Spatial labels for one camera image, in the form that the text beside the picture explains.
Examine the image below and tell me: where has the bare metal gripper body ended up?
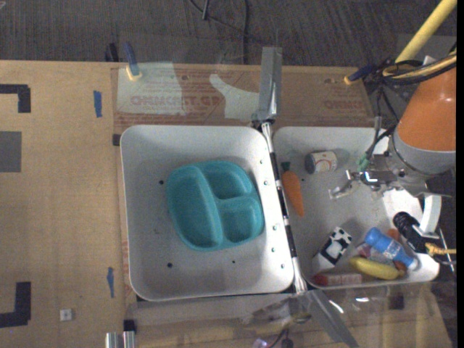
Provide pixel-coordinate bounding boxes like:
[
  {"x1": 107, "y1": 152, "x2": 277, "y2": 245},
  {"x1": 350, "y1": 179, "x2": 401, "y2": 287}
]
[{"x1": 361, "y1": 153, "x2": 428, "y2": 196}]

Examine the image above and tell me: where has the white plastic tray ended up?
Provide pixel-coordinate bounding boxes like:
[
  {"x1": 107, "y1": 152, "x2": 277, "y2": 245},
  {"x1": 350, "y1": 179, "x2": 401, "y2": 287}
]
[
  {"x1": 271, "y1": 125, "x2": 442, "y2": 290},
  {"x1": 119, "y1": 124, "x2": 295, "y2": 302}
]

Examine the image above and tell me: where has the small white and orange can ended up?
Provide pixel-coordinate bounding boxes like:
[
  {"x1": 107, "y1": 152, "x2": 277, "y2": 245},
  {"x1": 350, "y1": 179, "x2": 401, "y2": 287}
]
[{"x1": 304, "y1": 149, "x2": 339, "y2": 175}]

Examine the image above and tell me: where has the orange carrot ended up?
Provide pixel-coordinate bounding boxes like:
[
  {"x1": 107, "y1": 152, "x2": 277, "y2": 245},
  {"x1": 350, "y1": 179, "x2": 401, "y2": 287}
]
[{"x1": 281, "y1": 161, "x2": 306, "y2": 218}]

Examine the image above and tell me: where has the black and white carton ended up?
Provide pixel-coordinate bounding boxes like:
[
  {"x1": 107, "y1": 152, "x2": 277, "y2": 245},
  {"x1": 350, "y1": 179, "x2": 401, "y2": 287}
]
[{"x1": 310, "y1": 225, "x2": 353, "y2": 276}]

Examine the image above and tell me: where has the pink and clear packet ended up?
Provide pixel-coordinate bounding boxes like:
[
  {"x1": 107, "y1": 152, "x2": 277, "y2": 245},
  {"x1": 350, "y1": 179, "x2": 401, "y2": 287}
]
[{"x1": 356, "y1": 243, "x2": 394, "y2": 267}]

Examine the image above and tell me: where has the blue plastic bottle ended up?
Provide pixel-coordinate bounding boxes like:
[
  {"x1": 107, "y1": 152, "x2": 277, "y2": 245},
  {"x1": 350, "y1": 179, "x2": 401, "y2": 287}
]
[{"x1": 363, "y1": 226, "x2": 420, "y2": 271}]

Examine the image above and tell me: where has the yellow banana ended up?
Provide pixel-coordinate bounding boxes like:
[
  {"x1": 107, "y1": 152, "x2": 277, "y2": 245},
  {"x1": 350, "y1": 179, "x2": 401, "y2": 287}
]
[{"x1": 348, "y1": 255, "x2": 406, "y2": 281}]

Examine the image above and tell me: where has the red and white packet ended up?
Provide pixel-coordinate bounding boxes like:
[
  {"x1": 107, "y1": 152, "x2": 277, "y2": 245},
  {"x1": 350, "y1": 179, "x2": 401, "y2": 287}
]
[{"x1": 311, "y1": 272, "x2": 364, "y2": 287}]

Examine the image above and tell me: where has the brown cardboard board red print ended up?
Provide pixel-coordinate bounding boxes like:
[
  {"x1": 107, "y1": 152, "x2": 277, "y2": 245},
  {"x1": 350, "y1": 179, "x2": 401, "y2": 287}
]
[{"x1": 109, "y1": 62, "x2": 378, "y2": 335}]

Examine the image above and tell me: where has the blue divided plate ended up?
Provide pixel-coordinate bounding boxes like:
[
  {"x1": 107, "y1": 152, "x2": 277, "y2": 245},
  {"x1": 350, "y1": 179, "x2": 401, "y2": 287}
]
[{"x1": 165, "y1": 159, "x2": 265, "y2": 252}]

